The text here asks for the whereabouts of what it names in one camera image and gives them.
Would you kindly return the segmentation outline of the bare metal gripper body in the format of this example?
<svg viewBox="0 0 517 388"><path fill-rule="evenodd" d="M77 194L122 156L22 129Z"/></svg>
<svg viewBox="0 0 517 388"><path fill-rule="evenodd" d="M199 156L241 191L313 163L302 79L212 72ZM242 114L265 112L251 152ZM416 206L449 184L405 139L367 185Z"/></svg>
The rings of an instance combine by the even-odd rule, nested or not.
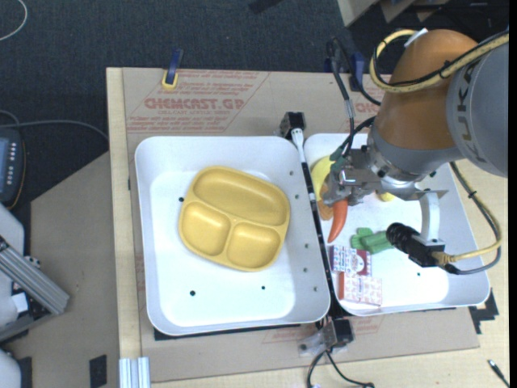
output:
<svg viewBox="0 0 517 388"><path fill-rule="evenodd" d="M388 147L344 147L330 155L331 167L327 186L340 186L343 199L352 190L388 192L401 199L418 199L422 192L416 183L429 174L429 153Z"/></svg>

